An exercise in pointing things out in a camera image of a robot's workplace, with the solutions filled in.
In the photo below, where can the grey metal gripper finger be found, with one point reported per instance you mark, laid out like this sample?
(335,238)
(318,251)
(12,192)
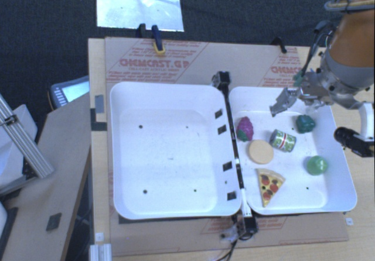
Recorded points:
(311,105)
(282,104)

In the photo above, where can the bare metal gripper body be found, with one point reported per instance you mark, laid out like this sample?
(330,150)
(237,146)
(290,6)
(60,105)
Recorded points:
(328,90)

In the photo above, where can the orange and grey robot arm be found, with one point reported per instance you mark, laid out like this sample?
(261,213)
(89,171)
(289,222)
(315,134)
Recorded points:
(351,49)

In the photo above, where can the dark green broccoli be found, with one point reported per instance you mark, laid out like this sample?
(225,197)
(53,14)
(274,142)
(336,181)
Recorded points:
(305,123)

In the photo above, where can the green and white can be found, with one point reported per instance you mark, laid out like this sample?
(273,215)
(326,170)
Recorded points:
(282,140)

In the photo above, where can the purple grapes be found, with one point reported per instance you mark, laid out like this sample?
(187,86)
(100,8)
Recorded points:
(245,128)

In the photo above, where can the tan round biscuit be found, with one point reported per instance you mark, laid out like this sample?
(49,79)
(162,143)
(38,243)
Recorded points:
(260,151)

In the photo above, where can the light green round toy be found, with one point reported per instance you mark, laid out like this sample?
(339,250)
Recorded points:
(316,165)

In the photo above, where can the thin black and white rod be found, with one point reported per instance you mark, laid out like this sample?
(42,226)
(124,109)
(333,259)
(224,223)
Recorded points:
(234,142)

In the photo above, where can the pizza slice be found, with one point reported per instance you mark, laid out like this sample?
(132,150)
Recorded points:
(269,186)

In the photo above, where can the white plastic tray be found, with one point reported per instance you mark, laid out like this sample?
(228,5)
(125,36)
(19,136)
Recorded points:
(296,195)
(164,151)

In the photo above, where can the brown cardboard board red print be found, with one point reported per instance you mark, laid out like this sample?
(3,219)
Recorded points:
(181,58)

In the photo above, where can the black cylinder on white bracket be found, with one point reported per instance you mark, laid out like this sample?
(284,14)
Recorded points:
(356,137)

